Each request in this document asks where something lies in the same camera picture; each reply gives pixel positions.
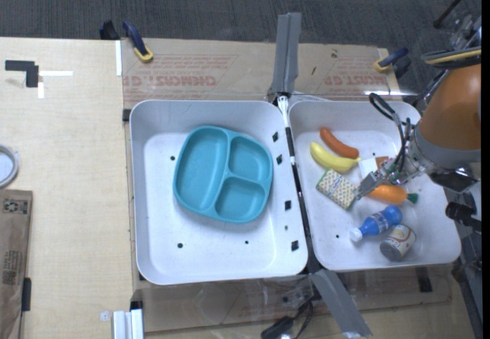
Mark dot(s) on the blue and white bottle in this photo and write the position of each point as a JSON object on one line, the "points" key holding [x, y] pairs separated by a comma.
{"points": [[377, 223]]}

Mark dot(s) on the small white printed can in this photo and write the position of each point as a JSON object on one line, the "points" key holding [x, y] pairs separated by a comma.
{"points": [[398, 243]]}

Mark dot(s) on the white square slice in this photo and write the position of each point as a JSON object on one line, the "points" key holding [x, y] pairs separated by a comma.
{"points": [[368, 167]]}

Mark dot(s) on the brown biscuit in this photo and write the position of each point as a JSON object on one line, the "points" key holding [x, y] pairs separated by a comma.
{"points": [[381, 161]]}

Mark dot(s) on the clear tape roll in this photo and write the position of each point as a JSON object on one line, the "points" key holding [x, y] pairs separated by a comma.
{"points": [[15, 165]]}

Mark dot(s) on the blue divided plate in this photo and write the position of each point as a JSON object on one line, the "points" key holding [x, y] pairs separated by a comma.
{"points": [[203, 165]]}

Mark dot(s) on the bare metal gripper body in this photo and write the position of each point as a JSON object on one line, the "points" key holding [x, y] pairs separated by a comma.
{"points": [[409, 170]]}

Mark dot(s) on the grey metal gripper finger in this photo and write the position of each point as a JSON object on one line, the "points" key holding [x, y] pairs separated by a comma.
{"points": [[368, 183]]}

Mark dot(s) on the black cylinder on white bracket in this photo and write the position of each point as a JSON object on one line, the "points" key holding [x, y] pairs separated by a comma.
{"points": [[459, 212]]}

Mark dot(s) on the orange carrot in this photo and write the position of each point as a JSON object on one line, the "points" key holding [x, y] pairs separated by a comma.
{"points": [[388, 194]]}

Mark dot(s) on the brown paper bag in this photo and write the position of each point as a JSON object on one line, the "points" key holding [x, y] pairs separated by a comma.
{"points": [[13, 261]]}

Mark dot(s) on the white plastic tray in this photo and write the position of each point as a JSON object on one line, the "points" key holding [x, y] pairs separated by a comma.
{"points": [[333, 253], [161, 253]]}

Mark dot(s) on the yellow banana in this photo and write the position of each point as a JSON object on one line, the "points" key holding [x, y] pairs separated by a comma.
{"points": [[329, 159]]}

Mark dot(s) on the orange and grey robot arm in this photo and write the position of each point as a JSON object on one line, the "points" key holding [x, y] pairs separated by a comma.
{"points": [[451, 111]]}

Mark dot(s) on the brown cardboard board red print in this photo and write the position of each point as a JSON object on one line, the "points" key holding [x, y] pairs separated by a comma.
{"points": [[229, 69]]}

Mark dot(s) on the orange sausage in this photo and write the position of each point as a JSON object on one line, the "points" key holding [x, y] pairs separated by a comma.
{"points": [[337, 143]]}

